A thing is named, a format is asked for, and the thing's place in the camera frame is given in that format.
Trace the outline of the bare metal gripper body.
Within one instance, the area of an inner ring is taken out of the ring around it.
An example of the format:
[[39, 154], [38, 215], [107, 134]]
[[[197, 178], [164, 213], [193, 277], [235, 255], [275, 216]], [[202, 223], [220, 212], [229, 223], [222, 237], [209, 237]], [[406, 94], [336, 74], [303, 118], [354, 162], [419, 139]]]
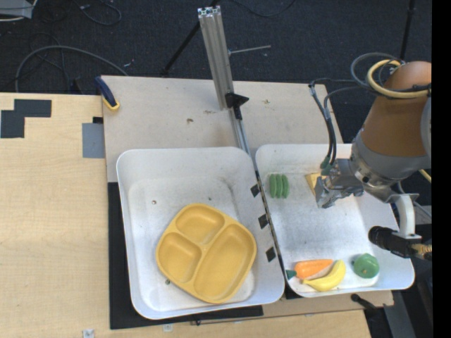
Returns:
[[386, 177], [370, 168], [362, 159], [338, 158], [324, 178], [329, 190], [349, 189], [350, 195], [368, 193], [379, 200], [389, 200], [393, 186], [401, 179]]

